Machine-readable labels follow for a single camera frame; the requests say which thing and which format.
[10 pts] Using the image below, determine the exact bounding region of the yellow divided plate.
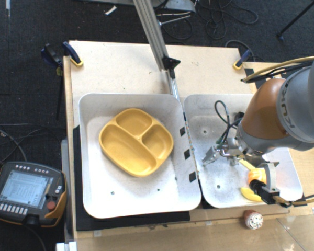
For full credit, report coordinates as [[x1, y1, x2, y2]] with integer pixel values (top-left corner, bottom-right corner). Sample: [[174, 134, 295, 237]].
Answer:
[[98, 108, 175, 178]]

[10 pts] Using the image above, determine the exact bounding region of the white plastic tray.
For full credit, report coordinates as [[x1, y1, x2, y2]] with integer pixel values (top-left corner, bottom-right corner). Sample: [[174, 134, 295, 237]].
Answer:
[[183, 93, 304, 209], [77, 92, 203, 219]]

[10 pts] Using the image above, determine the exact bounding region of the yellow banana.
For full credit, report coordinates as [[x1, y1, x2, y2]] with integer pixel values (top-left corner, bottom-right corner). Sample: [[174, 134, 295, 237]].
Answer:
[[240, 187, 264, 203]]

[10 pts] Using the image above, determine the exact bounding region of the pale wood board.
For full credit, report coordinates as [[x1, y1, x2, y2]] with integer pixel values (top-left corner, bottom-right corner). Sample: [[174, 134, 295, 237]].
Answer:
[[68, 40, 290, 240]]

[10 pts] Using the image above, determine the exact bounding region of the orange toy food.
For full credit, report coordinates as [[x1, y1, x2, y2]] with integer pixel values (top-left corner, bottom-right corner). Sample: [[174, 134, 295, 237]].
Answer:
[[248, 167, 267, 186]]

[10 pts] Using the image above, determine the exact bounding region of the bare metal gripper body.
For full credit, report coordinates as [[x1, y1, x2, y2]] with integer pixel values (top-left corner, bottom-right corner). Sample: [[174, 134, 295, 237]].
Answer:
[[218, 136, 255, 165]]

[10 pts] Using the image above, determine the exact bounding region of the thin black and white rod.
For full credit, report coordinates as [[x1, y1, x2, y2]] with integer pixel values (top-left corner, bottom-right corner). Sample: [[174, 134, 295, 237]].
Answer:
[[169, 71, 201, 183]]

